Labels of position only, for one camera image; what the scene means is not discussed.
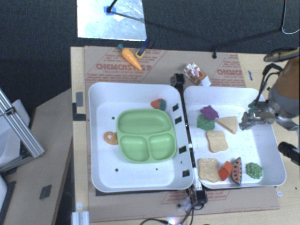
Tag green lettuce leaf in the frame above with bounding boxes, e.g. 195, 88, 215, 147
196, 114, 216, 131

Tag watermelon slice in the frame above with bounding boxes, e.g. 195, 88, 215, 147
229, 157, 243, 187

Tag brown cardboard board red print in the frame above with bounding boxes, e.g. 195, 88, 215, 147
83, 45, 281, 223

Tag white and orange carton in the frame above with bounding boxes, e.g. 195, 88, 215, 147
182, 62, 212, 87

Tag orange wedge block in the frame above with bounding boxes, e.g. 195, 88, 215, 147
217, 160, 233, 181

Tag orange pretzel biscuit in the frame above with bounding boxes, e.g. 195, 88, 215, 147
103, 131, 119, 146

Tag beige bread slice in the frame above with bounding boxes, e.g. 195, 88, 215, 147
205, 130, 229, 154
197, 157, 220, 182

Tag orange carrot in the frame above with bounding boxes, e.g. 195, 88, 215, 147
117, 43, 143, 71

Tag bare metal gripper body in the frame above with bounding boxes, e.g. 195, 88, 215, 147
249, 100, 300, 132

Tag thin black and white rod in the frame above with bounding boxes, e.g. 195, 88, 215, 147
177, 83, 200, 192

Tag triangular sandwich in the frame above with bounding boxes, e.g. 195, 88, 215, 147
216, 116, 239, 135

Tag green divided plate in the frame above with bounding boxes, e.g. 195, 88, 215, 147
116, 108, 178, 165

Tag red strawberry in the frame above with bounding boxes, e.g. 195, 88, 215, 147
150, 98, 167, 111

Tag purple grapes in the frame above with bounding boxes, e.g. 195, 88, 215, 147
199, 105, 219, 121

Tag white plastic tray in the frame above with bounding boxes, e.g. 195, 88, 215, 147
88, 81, 195, 194
183, 85, 287, 190

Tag green grapes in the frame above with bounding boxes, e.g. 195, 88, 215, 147
245, 162, 263, 180

